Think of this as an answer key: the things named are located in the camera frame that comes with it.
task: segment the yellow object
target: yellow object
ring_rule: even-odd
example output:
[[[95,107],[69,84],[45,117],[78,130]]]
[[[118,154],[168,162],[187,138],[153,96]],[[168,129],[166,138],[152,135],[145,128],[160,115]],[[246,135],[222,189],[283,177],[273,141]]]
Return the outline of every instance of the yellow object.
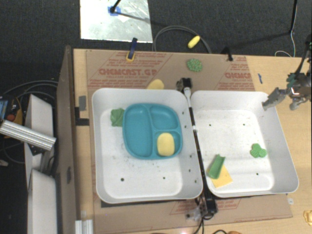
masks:
[[[192,40],[189,41],[189,44],[187,44],[187,46],[191,49],[194,48],[196,44],[198,44],[200,40],[199,36],[195,36]]]
[[[147,89],[164,89],[164,87],[164,83],[160,79],[156,79],[147,86]]]
[[[157,150],[161,156],[171,156],[175,153],[175,141],[170,133],[162,133],[157,139]]]
[[[211,181],[213,182],[214,186],[216,188],[219,188],[221,186],[225,186],[231,182],[233,182],[228,170],[225,168],[225,166],[223,165],[221,168],[221,172],[220,172],[220,176],[218,179],[211,179]]]
[[[312,226],[312,211],[304,211],[303,216],[308,225]]]
[[[128,51],[128,53],[127,53],[126,60],[127,60],[128,62],[133,62],[134,59],[135,59],[136,54],[135,54],[135,53],[133,54],[132,59],[129,59],[129,58],[128,58],[129,54],[130,54],[130,51]]]

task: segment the black carpet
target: black carpet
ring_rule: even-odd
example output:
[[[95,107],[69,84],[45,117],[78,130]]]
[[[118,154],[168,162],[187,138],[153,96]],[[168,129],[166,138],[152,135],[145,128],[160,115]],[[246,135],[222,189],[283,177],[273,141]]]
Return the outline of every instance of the black carpet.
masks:
[[[293,54],[288,34],[293,0],[148,0],[153,37],[168,25],[198,32],[213,53],[228,46],[233,54],[273,56],[277,50]],[[296,56],[311,33],[312,0],[298,0],[293,38]],[[33,80],[57,80],[65,45],[73,48],[128,50],[129,43],[80,39],[79,0],[0,0],[0,94]],[[168,32],[159,37],[158,51],[201,52],[187,48],[190,35]],[[151,44],[138,44],[149,51]],[[22,159],[18,148],[8,150]],[[7,160],[0,151],[0,159]],[[0,233],[26,233],[26,183],[23,166],[0,167]]]

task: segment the wooden table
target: wooden table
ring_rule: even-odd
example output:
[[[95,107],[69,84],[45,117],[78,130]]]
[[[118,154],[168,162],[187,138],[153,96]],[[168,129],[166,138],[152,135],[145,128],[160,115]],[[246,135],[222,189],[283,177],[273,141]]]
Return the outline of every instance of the wooden table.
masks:
[[[256,91],[270,94],[275,87],[286,88],[287,74],[294,72],[300,58],[282,57],[256,57],[247,56],[248,66],[252,75]],[[86,54],[85,50],[74,50],[74,84],[75,106],[78,106],[78,98],[85,94],[87,88]],[[262,76],[263,84],[259,82],[258,74]],[[312,167],[311,167],[311,103],[301,104],[300,107],[291,111],[290,98],[286,98],[277,105],[280,122],[285,138],[291,152],[293,162],[299,178],[299,187],[296,192],[288,195],[293,200],[291,205],[293,217],[255,222],[242,222],[235,224],[205,226],[205,233],[210,234],[218,229],[226,232],[237,231],[242,234],[309,234],[312,227],[303,217],[305,210],[312,210]],[[80,117],[88,118],[87,110],[80,113]],[[93,192],[90,158],[90,129],[88,126],[77,126],[77,195],[80,209],[85,210],[85,219],[93,218]],[[140,234],[164,233],[164,234],[191,234],[196,228],[181,228],[161,231],[140,232]]]

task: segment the teal plate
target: teal plate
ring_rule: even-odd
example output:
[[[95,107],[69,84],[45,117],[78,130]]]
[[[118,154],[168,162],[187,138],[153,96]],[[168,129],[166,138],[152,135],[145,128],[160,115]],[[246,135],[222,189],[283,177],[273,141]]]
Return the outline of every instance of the teal plate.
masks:
[[[182,132],[178,116],[170,107],[160,104],[133,104],[126,108],[122,121],[123,140],[127,151],[140,159],[163,159],[176,156],[182,149]],[[175,142],[171,156],[161,156],[157,139],[170,133]]]

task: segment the red button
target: red button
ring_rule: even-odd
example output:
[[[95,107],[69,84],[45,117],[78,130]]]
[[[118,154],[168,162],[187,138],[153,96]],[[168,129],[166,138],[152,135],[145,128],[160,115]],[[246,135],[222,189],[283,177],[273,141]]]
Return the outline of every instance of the red button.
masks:
[[[8,115],[6,117],[6,119],[9,120],[9,121],[13,121],[13,120],[15,120],[15,115]]]

